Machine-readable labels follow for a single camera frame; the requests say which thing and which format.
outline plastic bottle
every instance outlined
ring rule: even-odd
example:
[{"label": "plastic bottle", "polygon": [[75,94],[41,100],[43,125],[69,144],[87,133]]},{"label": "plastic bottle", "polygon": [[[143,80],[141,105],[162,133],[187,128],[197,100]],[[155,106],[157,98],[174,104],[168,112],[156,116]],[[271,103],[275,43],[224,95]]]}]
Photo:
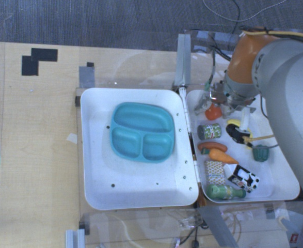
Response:
[{"label": "plastic bottle", "polygon": [[232,199],[234,197],[245,197],[246,191],[243,189],[235,189],[230,185],[210,184],[206,189],[206,194],[211,199]]}]

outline blue plate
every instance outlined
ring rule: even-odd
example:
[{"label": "blue plate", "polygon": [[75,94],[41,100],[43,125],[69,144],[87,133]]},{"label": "blue plate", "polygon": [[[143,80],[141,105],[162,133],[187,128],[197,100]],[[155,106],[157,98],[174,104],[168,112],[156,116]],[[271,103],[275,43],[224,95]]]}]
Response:
[{"label": "blue plate", "polygon": [[174,147],[174,122],[163,108],[141,103],[119,104],[111,118],[113,151],[125,159],[165,161]]}]

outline table surface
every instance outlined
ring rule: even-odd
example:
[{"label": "table surface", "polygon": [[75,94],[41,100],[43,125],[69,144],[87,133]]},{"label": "table surface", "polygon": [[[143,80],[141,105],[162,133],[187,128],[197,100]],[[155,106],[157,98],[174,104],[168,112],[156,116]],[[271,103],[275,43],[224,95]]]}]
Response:
[{"label": "table surface", "polygon": [[[30,56],[32,48],[57,49],[58,60],[40,61],[38,76],[22,76],[22,56]],[[65,231],[78,229],[79,67],[94,63],[96,81],[103,87],[170,88],[176,58],[176,52],[0,42],[0,247],[65,247]],[[205,54],[193,55],[192,80],[197,86],[205,82],[211,63]],[[217,70],[224,71],[227,64],[219,59]],[[106,213],[99,216],[107,227],[120,224]],[[135,232],[135,241],[119,239],[105,247],[169,247],[171,239],[148,240],[134,218],[126,221],[119,226],[123,232]],[[242,226],[249,229],[249,223]],[[263,230],[241,230],[240,243],[260,242],[264,231],[269,236],[265,247],[275,241],[277,247],[288,244],[276,220],[261,218],[259,223]],[[210,231],[199,235],[205,236],[201,243],[216,246]]]}]

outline carrot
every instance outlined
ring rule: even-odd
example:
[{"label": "carrot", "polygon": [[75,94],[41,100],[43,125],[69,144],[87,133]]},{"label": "carrot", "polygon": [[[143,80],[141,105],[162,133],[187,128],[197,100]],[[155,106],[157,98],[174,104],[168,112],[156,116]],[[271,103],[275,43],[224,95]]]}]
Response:
[{"label": "carrot", "polygon": [[238,164],[238,161],[229,156],[228,154],[224,153],[219,149],[211,149],[209,153],[209,157],[214,161],[219,161],[223,163],[229,164]]},{"label": "carrot", "polygon": [[227,151],[227,146],[223,145],[221,143],[216,143],[216,142],[205,142],[201,143],[197,146],[197,148],[201,151],[203,148],[211,150],[211,149],[219,149],[220,151],[226,152]]}]

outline can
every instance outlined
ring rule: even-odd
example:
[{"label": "can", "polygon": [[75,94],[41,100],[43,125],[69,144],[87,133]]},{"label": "can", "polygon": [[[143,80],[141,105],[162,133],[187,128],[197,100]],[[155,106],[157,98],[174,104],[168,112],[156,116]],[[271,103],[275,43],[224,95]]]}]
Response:
[{"label": "can", "polygon": [[210,125],[199,125],[197,128],[197,134],[201,141],[211,138],[220,138],[221,127],[218,123]]}]

